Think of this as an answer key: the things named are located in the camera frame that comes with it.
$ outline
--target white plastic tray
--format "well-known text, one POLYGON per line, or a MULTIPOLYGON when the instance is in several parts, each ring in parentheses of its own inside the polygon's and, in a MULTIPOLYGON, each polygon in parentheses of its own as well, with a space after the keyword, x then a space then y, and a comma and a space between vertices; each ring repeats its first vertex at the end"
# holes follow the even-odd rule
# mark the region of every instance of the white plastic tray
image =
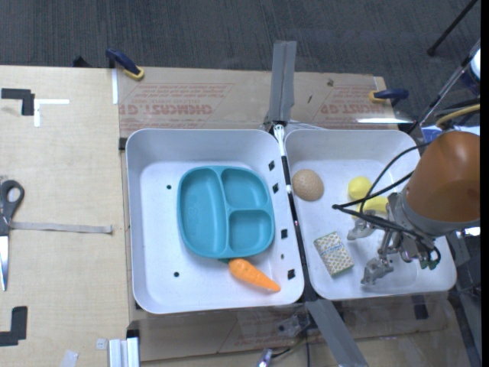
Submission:
POLYGON ((143 309, 179 313, 278 306, 300 298, 303 271, 280 152, 271 135, 259 130, 143 129, 128 139, 126 158, 133 292, 143 309), (248 259, 281 286, 280 292, 247 285, 233 278, 226 264, 195 255, 184 245, 176 215, 178 183, 188 170, 206 165, 246 167, 266 183, 274 208, 274 241, 248 259))
MULTIPOLYGON (((333 204, 351 201, 348 182, 359 175, 372 182, 385 165, 401 151, 416 145, 413 139, 399 131, 337 131, 297 130, 285 142, 290 176, 303 168, 314 170, 325 186, 322 197, 313 202, 295 197, 297 216, 303 234, 304 247, 312 286, 316 292, 330 300, 347 300, 411 293, 446 291, 456 281, 455 264, 445 237, 436 240, 442 260, 436 269, 422 270, 418 261, 409 264, 399 255, 390 255, 394 272, 376 281, 375 285, 361 284, 368 260, 377 256, 384 232, 355 241, 348 241, 348 230, 354 218, 332 209, 333 204), (353 258, 355 266, 332 278, 322 263, 313 241, 336 231, 353 258)), ((414 169, 419 160, 418 151, 411 151, 399 159, 377 185, 386 187, 414 169)))

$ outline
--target toy carrot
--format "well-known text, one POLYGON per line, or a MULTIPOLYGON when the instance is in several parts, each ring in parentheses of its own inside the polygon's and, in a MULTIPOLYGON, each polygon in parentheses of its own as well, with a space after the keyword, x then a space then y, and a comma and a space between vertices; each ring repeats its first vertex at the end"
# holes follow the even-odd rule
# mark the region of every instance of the toy carrot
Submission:
POLYGON ((260 269, 255 267, 249 261, 243 258, 232 258, 229 260, 228 264, 229 271, 240 280, 275 292, 280 291, 280 285, 266 276, 265 273, 260 271, 260 269))

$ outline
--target gray floor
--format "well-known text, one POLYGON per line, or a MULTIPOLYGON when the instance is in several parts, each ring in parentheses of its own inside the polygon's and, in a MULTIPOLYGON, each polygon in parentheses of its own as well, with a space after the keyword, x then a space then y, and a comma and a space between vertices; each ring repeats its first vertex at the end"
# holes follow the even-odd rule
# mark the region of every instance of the gray floor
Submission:
POLYGON ((382 76, 417 117, 481 36, 479 0, 426 53, 470 1, 0 0, 0 65, 107 67, 113 47, 142 67, 270 70, 274 42, 297 41, 296 71, 382 76))

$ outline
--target blue plate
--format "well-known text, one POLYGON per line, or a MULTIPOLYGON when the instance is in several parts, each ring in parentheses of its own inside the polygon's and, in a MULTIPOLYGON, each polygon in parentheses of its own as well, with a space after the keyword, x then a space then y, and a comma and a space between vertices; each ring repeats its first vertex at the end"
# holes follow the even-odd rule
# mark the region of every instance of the blue plate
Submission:
POLYGON ((263 180, 242 167, 187 171, 178 186, 177 215, 185 245, 209 258, 248 257, 274 240, 274 212, 263 180))

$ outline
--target speckled sponge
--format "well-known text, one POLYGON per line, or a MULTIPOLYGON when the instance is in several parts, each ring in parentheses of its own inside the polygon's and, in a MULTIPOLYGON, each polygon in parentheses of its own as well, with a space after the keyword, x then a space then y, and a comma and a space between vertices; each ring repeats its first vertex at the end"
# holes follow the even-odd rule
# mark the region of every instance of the speckled sponge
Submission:
POLYGON ((343 272, 354 265, 342 240, 336 232, 331 232, 314 241, 314 246, 331 276, 343 272))

